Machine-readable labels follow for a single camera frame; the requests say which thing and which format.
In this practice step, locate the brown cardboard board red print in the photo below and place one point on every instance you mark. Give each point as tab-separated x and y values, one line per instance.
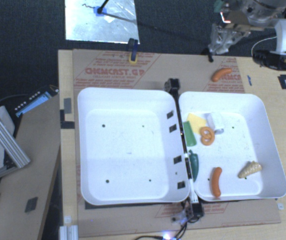
122	69

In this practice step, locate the orange toy pretzel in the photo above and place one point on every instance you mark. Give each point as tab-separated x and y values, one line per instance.
207	136

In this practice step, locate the dark green toy pepper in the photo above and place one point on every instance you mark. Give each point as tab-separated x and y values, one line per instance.
194	165

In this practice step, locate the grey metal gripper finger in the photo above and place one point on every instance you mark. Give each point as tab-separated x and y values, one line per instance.
230	40
215	40

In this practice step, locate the yellow toy cheese slice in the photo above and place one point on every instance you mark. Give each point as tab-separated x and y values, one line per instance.
196	122

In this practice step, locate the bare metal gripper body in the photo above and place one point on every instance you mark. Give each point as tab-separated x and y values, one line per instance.
257	16

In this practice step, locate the white plastic tray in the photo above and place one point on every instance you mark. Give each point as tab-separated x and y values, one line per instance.
237	149
122	146

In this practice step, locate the light green flat toy piece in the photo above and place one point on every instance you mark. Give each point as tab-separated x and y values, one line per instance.
189	135

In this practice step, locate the orange toy sausage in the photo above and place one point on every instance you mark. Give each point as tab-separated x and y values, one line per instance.
221	74
216	181

